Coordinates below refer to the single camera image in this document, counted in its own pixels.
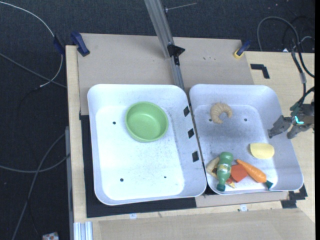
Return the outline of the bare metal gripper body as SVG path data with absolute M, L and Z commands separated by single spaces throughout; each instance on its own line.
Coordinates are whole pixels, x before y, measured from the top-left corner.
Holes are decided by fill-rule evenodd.
M 291 108 L 292 128 L 291 131 L 307 131 L 314 129 L 315 124 L 315 103 L 296 102 Z

